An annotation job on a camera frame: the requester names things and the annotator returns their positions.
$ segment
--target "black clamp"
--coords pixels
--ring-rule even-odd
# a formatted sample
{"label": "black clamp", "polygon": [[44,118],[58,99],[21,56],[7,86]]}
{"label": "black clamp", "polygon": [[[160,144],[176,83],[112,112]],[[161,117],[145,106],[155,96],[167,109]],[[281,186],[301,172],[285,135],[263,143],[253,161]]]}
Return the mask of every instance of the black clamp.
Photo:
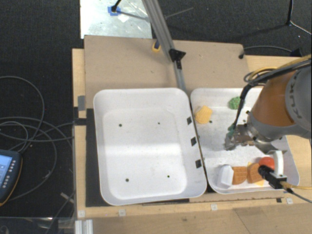
{"label": "black clamp", "polygon": [[169,50],[169,55],[171,60],[176,62],[177,68],[182,69],[181,59],[186,55],[186,53],[176,49],[171,49]]}

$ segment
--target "black carpet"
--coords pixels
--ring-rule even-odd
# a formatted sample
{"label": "black carpet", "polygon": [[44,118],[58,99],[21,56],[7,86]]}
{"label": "black carpet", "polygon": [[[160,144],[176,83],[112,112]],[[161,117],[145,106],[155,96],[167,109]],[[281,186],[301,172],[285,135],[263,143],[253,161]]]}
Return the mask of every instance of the black carpet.
{"label": "black carpet", "polygon": [[[167,19],[173,39],[235,42],[245,47],[275,45],[311,53],[311,36],[285,26],[290,0],[159,0],[165,15],[193,7]],[[311,31],[312,0],[294,0],[292,20]],[[44,120],[54,125],[73,121],[72,48],[82,48],[79,37],[79,0],[0,0],[0,76],[31,81],[45,100]],[[289,55],[275,49],[252,49],[252,55]],[[0,117],[40,118],[40,99],[26,83],[0,80]],[[36,126],[31,121],[24,124]],[[67,136],[71,126],[62,128]],[[23,137],[19,128],[10,129]],[[53,138],[61,138],[51,133]],[[0,149],[14,143],[0,137]],[[72,153],[66,141],[57,142],[58,159],[51,177],[33,193],[7,202],[0,216],[52,216],[73,191]],[[20,181],[12,197],[37,184],[49,174],[54,162],[50,143],[33,144],[24,155]],[[69,203],[60,216],[72,212]]]}

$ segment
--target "device screen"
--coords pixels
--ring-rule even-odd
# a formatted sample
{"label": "device screen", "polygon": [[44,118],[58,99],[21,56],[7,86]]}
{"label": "device screen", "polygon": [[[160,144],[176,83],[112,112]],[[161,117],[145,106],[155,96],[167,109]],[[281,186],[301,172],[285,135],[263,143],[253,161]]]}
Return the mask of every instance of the device screen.
{"label": "device screen", "polygon": [[4,180],[5,174],[10,166],[12,157],[0,155],[0,185]]}

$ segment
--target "brown toy bread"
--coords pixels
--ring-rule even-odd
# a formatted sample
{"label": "brown toy bread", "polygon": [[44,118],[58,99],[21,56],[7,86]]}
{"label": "brown toy bread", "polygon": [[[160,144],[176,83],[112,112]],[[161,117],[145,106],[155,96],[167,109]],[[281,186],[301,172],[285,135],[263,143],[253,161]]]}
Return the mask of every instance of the brown toy bread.
{"label": "brown toy bread", "polygon": [[243,183],[247,178],[247,167],[246,166],[234,166],[233,185],[239,185]]}
{"label": "brown toy bread", "polygon": [[261,175],[258,173],[259,164],[253,163],[247,167],[247,181],[248,183],[255,183],[263,180]]}

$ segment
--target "empty white tray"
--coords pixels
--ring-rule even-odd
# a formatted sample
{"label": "empty white tray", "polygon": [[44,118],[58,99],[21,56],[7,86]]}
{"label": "empty white tray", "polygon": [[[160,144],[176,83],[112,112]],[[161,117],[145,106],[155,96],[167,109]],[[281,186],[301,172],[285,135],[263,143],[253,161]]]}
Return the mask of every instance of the empty white tray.
{"label": "empty white tray", "polygon": [[[247,166],[248,162],[258,162],[261,157],[265,156],[254,146],[237,146],[233,151],[224,150],[223,144],[225,135],[228,132],[227,129],[234,122],[237,113],[237,110],[228,107],[228,102],[233,97],[240,96],[241,91],[242,89],[237,88],[199,88],[195,89],[191,94],[194,113],[203,105],[213,110],[211,123],[196,123],[196,128],[208,182],[216,192],[221,194],[274,190],[268,182],[265,182],[263,186],[258,186],[245,181],[239,185],[232,185],[227,189],[217,186],[217,178],[222,165]],[[244,120],[247,119],[246,111],[252,109],[260,92],[260,88],[253,88],[248,92],[238,124],[244,124]],[[299,174],[286,138],[275,141],[274,145],[280,150],[287,150],[284,154],[284,174],[288,177],[287,181],[289,183],[297,185],[299,183]]]}
{"label": "empty white tray", "polygon": [[187,95],[177,88],[94,97],[100,191],[111,205],[197,197],[207,187]]}

